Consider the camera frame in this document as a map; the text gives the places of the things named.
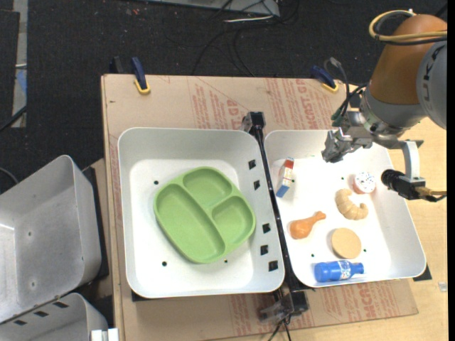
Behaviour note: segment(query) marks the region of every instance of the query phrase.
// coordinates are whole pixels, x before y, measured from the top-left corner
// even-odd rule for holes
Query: blue bottle
[[[342,281],[354,274],[363,274],[362,263],[351,263],[348,260],[328,261],[314,266],[314,276],[318,282]]]

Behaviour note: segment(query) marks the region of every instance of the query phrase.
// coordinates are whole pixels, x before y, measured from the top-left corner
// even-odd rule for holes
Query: bottle label
[[[346,260],[339,261],[338,264],[340,265],[340,280],[342,279],[349,279],[350,278],[350,265],[349,262]]]

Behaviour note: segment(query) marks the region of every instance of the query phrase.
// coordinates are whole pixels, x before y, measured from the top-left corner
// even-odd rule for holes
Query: green plate
[[[154,196],[154,212],[175,248],[195,263],[223,258],[256,226],[243,194],[211,167],[190,170],[167,182]]]

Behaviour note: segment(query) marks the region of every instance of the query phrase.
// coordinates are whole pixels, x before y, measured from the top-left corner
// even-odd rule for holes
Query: cardboard
[[[266,133],[276,129],[331,129],[330,116],[346,93],[343,90],[337,93],[324,90],[317,80],[153,75],[146,78],[151,86],[148,95],[139,94],[133,75],[105,75],[101,81],[114,321],[120,330],[120,338],[126,341],[196,341],[250,335],[245,340],[265,340],[265,336],[254,335],[268,334],[274,329],[273,324],[259,321],[257,315],[258,310],[273,304],[269,294],[133,301],[124,270],[117,140],[124,130],[138,126],[239,129],[242,118],[250,111],[264,112]],[[438,208],[444,216],[446,207],[439,205]],[[444,236],[444,228],[438,236],[438,239]],[[444,270],[440,274],[446,279]],[[412,293],[414,284],[410,282],[384,281],[308,290],[310,310],[292,318],[289,328],[316,330],[326,325],[416,315],[417,304]],[[436,322],[442,324],[442,328],[433,327],[430,331],[428,325],[425,326],[425,319],[420,318],[412,321],[412,332],[418,335],[427,332],[435,339],[437,335],[444,337],[448,334],[444,312],[446,298],[442,300],[442,307],[433,310]],[[372,331],[369,323],[362,324],[366,332],[383,331],[382,327]],[[401,323],[394,325],[396,332],[400,332]],[[402,328],[401,334],[408,335],[408,326]],[[362,335],[358,328],[343,330],[344,333],[321,328],[318,332],[332,340],[345,339],[353,332]]]

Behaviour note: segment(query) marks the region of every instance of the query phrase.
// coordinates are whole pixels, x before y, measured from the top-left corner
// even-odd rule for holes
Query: white bin
[[[100,264],[93,189],[69,156],[0,195],[0,323],[91,281]]]
[[[321,155],[326,136],[327,130],[286,130],[273,131],[264,140],[275,186],[286,157],[295,160],[294,185],[283,198],[277,198],[277,204],[296,277],[316,288],[422,274],[427,262],[406,200],[380,180],[383,171],[393,169],[387,149],[373,144],[370,149],[349,153],[340,162],[326,163]],[[377,187],[371,195],[353,192],[350,199],[357,205],[364,202],[369,214],[363,220],[347,220],[336,207],[335,193],[341,188],[352,189],[353,176],[361,171],[373,174]],[[317,222],[307,238],[293,239],[288,224],[316,211],[324,212],[326,219]],[[319,283],[314,277],[314,264],[340,260],[330,242],[330,235],[339,227],[351,229],[360,237],[362,251],[351,261],[363,263],[365,273],[345,281]]]
[[[70,293],[0,325],[0,341],[88,341],[92,330],[107,330],[105,317]]]
[[[284,265],[277,225],[252,136],[233,130],[133,128],[120,136],[118,149],[127,279],[135,293],[163,298],[266,293],[281,286]],[[252,236],[211,264],[181,256],[153,211],[154,193],[162,185],[200,166],[222,171],[256,215]]]

